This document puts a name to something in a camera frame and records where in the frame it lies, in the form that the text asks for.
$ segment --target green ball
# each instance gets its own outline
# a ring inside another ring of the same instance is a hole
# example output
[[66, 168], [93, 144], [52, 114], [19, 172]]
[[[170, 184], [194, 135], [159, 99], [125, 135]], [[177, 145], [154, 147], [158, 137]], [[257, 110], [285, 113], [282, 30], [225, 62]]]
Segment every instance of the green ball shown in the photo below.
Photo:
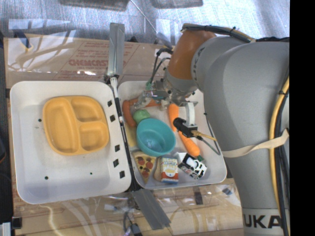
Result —
[[150, 114], [145, 109], [139, 109], [136, 112], [134, 112], [132, 117], [135, 120], [135, 122], [137, 123], [137, 125], [139, 125], [140, 121], [147, 119], [147, 118], [150, 118]]

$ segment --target cow print carton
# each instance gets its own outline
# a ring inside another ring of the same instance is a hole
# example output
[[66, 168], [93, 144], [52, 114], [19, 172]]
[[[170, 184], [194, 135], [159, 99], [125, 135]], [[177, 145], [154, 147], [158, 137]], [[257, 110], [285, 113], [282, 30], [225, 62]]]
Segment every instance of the cow print carton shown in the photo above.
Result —
[[207, 166], [196, 158], [185, 152], [175, 154], [178, 161], [178, 168], [186, 172], [194, 179], [200, 179], [206, 172]]

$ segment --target beige strap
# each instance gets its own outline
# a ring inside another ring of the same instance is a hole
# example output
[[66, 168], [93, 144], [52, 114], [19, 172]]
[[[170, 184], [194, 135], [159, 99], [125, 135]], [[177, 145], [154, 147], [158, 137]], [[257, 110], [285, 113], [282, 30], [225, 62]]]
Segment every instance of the beige strap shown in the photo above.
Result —
[[242, 147], [242, 148], [238, 148], [238, 149], [234, 149], [234, 150], [230, 150], [230, 151], [222, 151], [222, 154], [224, 157], [233, 158], [233, 157], [240, 157], [243, 155], [247, 155], [250, 152], [257, 150], [257, 149], [261, 149], [261, 148], [268, 148], [268, 149], [276, 148], [276, 147], [279, 147], [279, 146], [285, 144], [288, 137], [289, 137], [289, 133], [288, 133], [287, 129], [285, 129], [283, 134], [280, 137], [277, 137], [275, 139], [268, 140], [268, 141], [260, 143], [258, 145], [249, 145], [246, 147]]

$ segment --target white tray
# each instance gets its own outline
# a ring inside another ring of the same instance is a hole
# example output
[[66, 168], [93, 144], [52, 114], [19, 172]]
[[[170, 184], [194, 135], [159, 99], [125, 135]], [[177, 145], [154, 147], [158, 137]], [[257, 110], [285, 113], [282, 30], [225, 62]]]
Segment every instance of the white tray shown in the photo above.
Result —
[[[101, 104], [110, 132], [110, 141], [104, 149], [65, 156], [49, 146], [43, 122], [39, 121], [43, 106], [52, 97], [66, 95], [90, 96]], [[10, 100], [17, 190], [25, 202], [41, 204], [88, 198], [121, 193], [129, 188], [131, 173], [114, 96], [108, 85], [24, 81], [12, 87]]]
[[[118, 87], [118, 95], [121, 101], [121, 104], [124, 100], [130, 100], [137, 98], [140, 93], [145, 89], [146, 82], [124, 82]], [[205, 111], [203, 105], [203, 93], [199, 90], [196, 91], [195, 95], [192, 95], [188, 98], [189, 101], [197, 101], [198, 104], [195, 106], [195, 123], [198, 126], [198, 131], [210, 135], [210, 131], [207, 125], [207, 120], [205, 118]], [[161, 111], [159, 107], [148, 107], [146, 110], [150, 113], [152, 118], [157, 118], [164, 121], [166, 124], [170, 125], [168, 112]], [[180, 116], [183, 119], [186, 119], [185, 108], [180, 108]], [[186, 152], [185, 146], [181, 141], [181, 138], [175, 132], [176, 137], [176, 145], [174, 150], [170, 153], [170, 155], [174, 155], [176, 152]], [[174, 188], [174, 187], [188, 187], [188, 186], [197, 186], [197, 185], [207, 185], [207, 184], [215, 184], [220, 183], [226, 178], [226, 166], [223, 159], [222, 153], [220, 155], [216, 154], [212, 151], [203, 141], [200, 141], [196, 138], [193, 138], [196, 144], [199, 146], [201, 150], [201, 156], [205, 159], [205, 164], [208, 169], [205, 175], [198, 180], [193, 179], [188, 174], [179, 169], [179, 182], [177, 184], [172, 183], [162, 183], [153, 179], [150, 176], [148, 182], [145, 184], [134, 161], [133, 156], [131, 155], [132, 166], [135, 172], [135, 177], [137, 182], [146, 189], [163, 189], [163, 188]], [[215, 143], [205, 138], [205, 140], [210, 143], [213, 147], [215, 147]], [[134, 147], [130, 148], [132, 151], [135, 151], [139, 148]]]

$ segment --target small carton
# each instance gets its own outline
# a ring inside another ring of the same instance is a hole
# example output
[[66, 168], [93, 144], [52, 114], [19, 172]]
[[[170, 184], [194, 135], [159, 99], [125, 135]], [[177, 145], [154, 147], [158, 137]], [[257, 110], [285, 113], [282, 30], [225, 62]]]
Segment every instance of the small carton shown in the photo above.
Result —
[[161, 181], [164, 183], [177, 183], [178, 182], [178, 167], [176, 158], [161, 159]]
[[175, 154], [178, 160], [178, 168], [186, 172], [194, 179], [200, 179], [206, 172], [207, 166], [193, 156], [185, 152]]

